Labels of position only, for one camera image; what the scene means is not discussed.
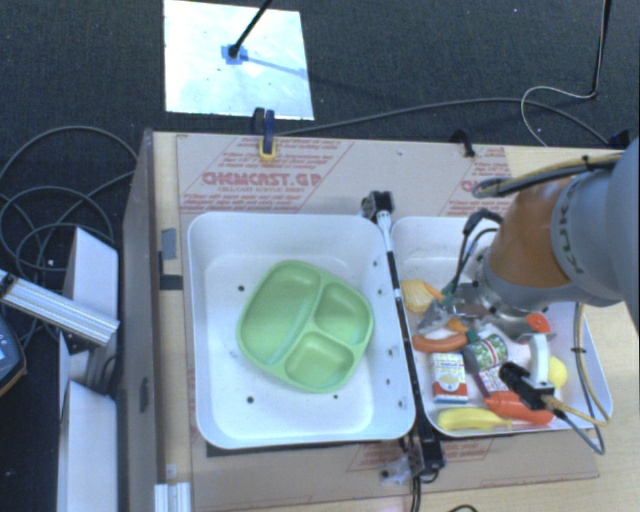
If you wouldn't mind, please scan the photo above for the black cylinder on white bracket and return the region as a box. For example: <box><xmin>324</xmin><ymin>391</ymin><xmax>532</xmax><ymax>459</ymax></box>
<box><xmin>498</xmin><ymin>332</ymin><xmax>557</xmax><ymax>412</ymax></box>

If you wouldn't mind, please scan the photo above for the yellow ridged biscuit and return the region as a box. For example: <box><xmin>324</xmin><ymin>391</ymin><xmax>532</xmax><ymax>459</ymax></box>
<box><xmin>401</xmin><ymin>278</ymin><xmax>444</xmax><ymax>314</ymax></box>

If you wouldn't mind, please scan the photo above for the white and red packet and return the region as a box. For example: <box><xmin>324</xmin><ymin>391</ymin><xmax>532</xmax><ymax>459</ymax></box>
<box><xmin>478</xmin><ymin>367</ymin><xmax>511</xmax><ymax>395</ymax></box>

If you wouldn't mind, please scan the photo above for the brown cardboard board red print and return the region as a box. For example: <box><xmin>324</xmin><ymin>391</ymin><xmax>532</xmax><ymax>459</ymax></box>
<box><xmin>175</xmin><ymin>133</ymin><xmax>601</xmax><ymax>506</ymax></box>

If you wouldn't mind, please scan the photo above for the black block with thin wires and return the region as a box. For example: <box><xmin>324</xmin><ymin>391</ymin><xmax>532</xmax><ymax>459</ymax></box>
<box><xmin>362</xmin><ymin>190</ymin><xmax>397</xmax><ymax>219</ymax></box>
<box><xmin>414</xmin><ymin>433</ymin><xmax>446</xmax><ymax>474</ymax></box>

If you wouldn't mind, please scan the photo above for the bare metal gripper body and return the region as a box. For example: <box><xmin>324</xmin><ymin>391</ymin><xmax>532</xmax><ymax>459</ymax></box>
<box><xmin>443</xmin><ymin>281</ymin><xmax>503</xmax><ymax>327</ymax></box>

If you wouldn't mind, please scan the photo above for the white plastic tray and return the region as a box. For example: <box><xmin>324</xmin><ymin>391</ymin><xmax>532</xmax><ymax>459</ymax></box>
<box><xmin>389</xmin><ymin>215</ymin><xmax>614</xmax><ymax>439</ymax></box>
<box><xmin>187</xmin><ymin>211</ymin><xmax>417</xmax><ymax>450</ymax></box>

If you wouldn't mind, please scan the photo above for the orange carrot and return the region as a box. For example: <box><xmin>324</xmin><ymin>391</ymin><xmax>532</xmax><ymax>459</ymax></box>
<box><xmin>483</xmin><ymin>390</ymin><xmax>555</xmax><ymax>427</ymax></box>

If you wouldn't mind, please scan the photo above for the purple stick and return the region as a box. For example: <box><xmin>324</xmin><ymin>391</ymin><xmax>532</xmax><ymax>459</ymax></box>
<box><xmin>462</xmin><ymin>347</ymin><xmax>492</xmax><ymax>399</ymax></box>

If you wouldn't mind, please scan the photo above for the yellow banana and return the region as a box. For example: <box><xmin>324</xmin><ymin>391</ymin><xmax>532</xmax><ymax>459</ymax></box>
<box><xmin>437</xmin><ymin>407</ymin><xmax>513</xmax><ymax>432</ymax></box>

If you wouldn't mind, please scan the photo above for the orange sausage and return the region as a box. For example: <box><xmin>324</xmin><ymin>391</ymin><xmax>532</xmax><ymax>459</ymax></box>
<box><xmin>411</xmin><ymin>333</ymin><xmax>469</xmax><ymax>354</ymax></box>

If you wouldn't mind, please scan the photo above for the thin black and white rod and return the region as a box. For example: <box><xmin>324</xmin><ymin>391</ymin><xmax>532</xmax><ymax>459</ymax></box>
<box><xmin>377</xmin><ymin>212</ymin><xmax>437</xmax><ymax>451</ymax></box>

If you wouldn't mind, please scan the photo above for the yellow lemon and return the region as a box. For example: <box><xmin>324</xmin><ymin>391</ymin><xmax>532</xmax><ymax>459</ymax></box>
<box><xmin>547</xmin><ymin>355</ymin><xmax>569</xmax><ymax>389</ymax></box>

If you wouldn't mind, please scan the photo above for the green divided plate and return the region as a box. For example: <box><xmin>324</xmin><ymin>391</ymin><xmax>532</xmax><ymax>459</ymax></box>
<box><xmin>236</xmin><ymin>259</ymin><xmax>375</xmax><ymax>395</ymax></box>

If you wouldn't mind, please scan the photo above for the white and red carton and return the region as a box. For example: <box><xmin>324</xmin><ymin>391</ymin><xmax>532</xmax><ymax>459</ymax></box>
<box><xmin>429</xmin><ymin>352</ymin><xmax>470</xmax><ymax>404</ymax></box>

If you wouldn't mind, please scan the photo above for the green pea can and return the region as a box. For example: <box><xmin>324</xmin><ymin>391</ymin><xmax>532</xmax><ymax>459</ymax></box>
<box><xmin>467</xmin><ymin>333</ymin><xmax>509</xmax><ymax>372</ymax></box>

